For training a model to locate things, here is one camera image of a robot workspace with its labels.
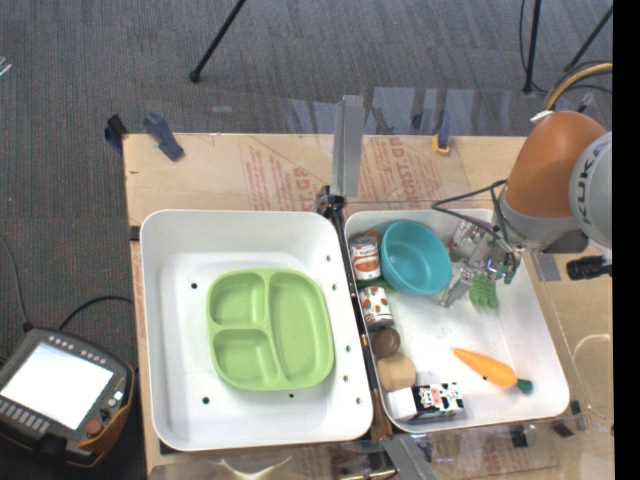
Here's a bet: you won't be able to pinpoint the black block with thin wires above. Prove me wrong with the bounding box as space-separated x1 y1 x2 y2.
315 185 349 219

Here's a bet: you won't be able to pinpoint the black cylinder on white bracket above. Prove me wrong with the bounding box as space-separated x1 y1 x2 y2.
565 248 614 282

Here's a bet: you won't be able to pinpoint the cow print milk carton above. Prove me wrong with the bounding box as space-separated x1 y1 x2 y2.
386 381 467 424

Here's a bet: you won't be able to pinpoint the white plastic tray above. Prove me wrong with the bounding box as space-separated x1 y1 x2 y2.
138 208 376 453
343 207 572 435

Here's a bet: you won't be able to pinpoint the tan bread roll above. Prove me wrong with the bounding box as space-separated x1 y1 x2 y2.
375 352 418 394

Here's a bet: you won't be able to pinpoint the green divided plate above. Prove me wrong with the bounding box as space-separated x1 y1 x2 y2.
205 267 336 392

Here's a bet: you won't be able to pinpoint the orange carrot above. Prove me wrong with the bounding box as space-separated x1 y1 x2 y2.
452 347 534 396

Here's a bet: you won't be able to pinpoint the green grapes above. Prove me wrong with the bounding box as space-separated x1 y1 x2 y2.
468 271 500 311

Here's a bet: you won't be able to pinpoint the white and purple packet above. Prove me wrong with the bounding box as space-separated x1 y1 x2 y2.
451 219 494 255

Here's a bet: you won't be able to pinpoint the teal bowl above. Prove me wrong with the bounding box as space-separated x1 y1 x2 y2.
379 218 454 297

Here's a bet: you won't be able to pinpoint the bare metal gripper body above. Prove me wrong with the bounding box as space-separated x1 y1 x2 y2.
455 226 522 280

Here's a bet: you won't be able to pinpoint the red soup can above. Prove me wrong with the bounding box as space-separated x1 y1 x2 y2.
348 235 383 282

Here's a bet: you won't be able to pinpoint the brown doughnut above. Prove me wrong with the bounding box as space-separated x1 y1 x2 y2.
370 325 403 361

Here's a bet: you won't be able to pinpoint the white can with tomato print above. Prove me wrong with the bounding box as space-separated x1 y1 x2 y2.
358 285 396 327

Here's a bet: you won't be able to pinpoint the thin black rod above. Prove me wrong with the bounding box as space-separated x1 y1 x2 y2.
327 202 395 443

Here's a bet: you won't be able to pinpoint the brown cardboard board red print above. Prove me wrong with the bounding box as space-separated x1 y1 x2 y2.
122 132 614 480

